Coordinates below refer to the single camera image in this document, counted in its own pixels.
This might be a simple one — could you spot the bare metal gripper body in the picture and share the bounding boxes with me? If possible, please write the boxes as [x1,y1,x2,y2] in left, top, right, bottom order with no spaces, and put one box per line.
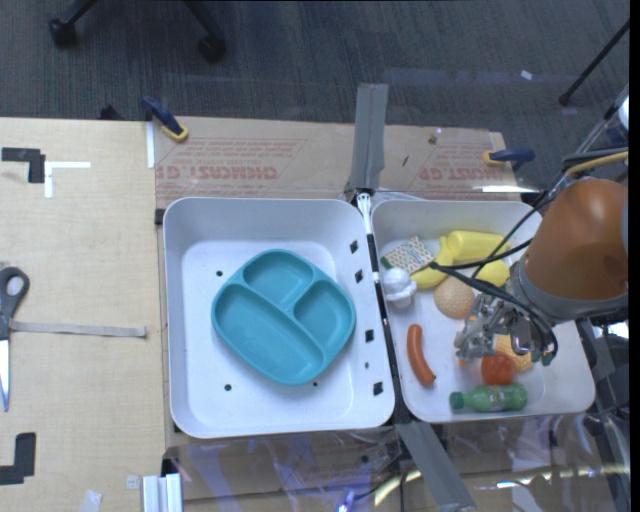
[464,293,513,341]

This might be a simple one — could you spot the blue divided plate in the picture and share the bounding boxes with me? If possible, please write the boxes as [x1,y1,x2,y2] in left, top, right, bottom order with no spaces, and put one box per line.
[210,248,357,387]

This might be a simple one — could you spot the brown cardboard board red print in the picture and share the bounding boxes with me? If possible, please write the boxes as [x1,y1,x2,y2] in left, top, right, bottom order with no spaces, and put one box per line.
[152,115,544,501]

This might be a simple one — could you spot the white packet with coloured pattern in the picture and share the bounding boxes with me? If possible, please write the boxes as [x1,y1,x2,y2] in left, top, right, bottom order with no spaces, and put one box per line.
[379,235,435,275]

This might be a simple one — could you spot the yellow corn cob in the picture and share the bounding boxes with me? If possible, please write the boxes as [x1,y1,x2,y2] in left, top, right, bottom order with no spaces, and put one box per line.
[494,333,535,373]

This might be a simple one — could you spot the white toy figure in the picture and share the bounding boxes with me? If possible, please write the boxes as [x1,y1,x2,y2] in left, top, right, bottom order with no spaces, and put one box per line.
[382,267,418,310]

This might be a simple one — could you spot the yellow bottle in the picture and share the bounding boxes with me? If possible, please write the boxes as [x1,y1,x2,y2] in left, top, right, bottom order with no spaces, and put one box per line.
[445,229,511,264]

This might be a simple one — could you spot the yellow banana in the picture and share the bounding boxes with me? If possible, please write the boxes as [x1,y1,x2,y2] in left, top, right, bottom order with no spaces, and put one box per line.
[409,236,456,291]

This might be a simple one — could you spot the white plastic tray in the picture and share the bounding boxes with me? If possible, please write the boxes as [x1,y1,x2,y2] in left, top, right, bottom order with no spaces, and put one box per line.
[370,198,597,425]
[162,196,396,440]

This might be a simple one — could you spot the beige bread bun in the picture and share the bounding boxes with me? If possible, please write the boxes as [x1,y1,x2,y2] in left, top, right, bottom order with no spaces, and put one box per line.
[433,276,476,321]

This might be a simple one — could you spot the grey handled scissors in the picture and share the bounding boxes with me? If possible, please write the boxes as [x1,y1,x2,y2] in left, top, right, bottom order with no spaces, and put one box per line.
[0,266,31,414]

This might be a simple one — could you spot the black chair base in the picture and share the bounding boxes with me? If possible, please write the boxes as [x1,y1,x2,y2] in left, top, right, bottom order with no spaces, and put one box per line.
[48,0,227,64]

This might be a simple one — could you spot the orange sausage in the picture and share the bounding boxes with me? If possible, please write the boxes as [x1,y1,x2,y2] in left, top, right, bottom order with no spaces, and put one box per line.
[406,323,437,387]

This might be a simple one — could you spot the red tomato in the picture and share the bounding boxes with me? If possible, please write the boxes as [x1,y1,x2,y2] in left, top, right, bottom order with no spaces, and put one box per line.
[480,352,517,386]

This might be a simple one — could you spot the green bottle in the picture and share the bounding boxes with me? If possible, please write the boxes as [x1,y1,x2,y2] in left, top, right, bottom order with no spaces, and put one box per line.
[448,383,529,414]

